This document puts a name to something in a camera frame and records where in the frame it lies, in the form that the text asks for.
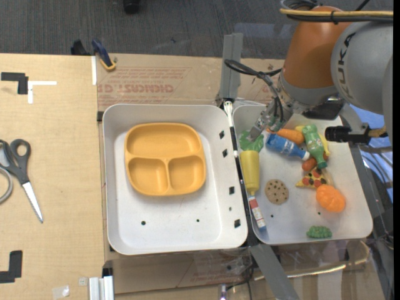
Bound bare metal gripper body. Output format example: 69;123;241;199
258;95;311;128

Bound green toy lettuce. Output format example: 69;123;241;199
238;130;265;153

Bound orange carrot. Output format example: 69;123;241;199
266;127;306;146

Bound blue bottle white label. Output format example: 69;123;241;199
265;133;311;162

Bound yellow squeeze bottle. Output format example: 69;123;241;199
239;149;261;197

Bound green bottle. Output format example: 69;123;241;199
301;124;329;171

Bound yellow banana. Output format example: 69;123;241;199
294;124;331;156

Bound orange sausage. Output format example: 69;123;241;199
301;153;329;173

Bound brown chocolate chip biscuit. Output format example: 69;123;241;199
264;179;290;206

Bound pizza slice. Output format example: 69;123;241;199
295;167;333;190

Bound small red and white bottle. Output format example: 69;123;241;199
247;195;268;231

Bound white plastic tray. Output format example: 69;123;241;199
232;104;374;246
102;103;249;256

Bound orange toy pumpkin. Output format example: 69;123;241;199
315;184;347;213

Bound orange divided plate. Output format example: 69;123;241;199
124;122;208;198

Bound brown cardboard board red print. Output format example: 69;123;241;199
95;53;376;295

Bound green grapes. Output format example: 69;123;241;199
306;225;333;240

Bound black chair caster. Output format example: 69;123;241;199
122;0;142;15

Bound black cylinder on white bracket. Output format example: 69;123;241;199
324;104;372;146

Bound grey handled scissors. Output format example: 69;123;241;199
0;138;44;224

